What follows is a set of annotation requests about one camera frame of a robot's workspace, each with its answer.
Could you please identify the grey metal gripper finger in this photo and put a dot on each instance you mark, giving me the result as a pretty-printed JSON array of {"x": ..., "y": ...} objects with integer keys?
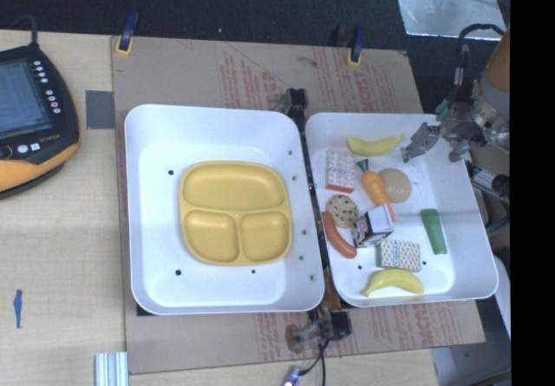
[
  {"x": 419, "y": 142},
  {"x": 459, "y": 152}
]

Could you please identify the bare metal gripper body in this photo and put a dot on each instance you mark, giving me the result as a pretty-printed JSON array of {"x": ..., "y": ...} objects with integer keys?
[{"x": 466, "y": 128}]

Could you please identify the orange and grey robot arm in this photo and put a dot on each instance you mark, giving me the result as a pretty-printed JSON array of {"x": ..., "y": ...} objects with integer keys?
[{"x": 498, "y": 67}]

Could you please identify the yellow banana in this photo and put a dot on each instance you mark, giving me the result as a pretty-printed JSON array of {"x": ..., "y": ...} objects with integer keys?
[
  {"x": 396, "y": 281},
  {"x": 373, "y": 146}
]

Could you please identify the beige bread bun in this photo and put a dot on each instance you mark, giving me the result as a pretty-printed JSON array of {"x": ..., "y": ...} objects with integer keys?
[{"x": 398, "y": 185}]

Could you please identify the white plastic tray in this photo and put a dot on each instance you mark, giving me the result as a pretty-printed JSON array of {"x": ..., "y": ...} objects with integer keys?
[
  {"x": 464, "y": 211},
  {"x": 156, "y": 211}
]

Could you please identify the orange carrot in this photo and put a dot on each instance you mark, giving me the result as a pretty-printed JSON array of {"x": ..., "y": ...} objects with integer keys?
[{"x": 375, "y": 187}]

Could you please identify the green rounded block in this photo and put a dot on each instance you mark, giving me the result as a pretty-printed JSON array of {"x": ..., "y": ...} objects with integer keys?
[{"x": 434, "y": 231}]

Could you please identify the orange and white carton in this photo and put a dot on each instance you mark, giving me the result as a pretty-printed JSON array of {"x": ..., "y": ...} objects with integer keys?
[{"x": 340, "y": 169}]

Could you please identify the black and white carton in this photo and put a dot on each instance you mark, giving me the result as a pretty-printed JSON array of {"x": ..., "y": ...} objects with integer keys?
[{"x": 375, "y": 226}]

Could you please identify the chocolate chip biscuit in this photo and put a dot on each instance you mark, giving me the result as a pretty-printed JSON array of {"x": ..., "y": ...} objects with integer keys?
[{"x": 340, "y": 208}]

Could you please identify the orange white green carton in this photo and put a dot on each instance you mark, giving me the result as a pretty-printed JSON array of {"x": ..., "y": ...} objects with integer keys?
[{"x": 401, "y": 255}]

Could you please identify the thin black and white rod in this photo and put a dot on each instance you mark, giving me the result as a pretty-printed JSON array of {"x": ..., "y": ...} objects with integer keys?
[{"x": 310, "y": 185}]

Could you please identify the orange sausage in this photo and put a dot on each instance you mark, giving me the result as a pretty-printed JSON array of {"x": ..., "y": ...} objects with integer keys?
[{"x": 337, "y": 237}]

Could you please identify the yellow divided plate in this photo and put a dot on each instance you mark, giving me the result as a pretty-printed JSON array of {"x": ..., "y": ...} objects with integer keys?
[{"x": 234, "y": 211}]

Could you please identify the brown cardboard board red print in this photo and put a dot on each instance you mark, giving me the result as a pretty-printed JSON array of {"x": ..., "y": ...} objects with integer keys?
[{"x": 182, "y": 72}]

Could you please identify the black cylinder on white bracket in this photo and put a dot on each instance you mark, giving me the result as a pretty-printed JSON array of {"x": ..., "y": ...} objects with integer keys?
[{"x": 490, "y": 181}]

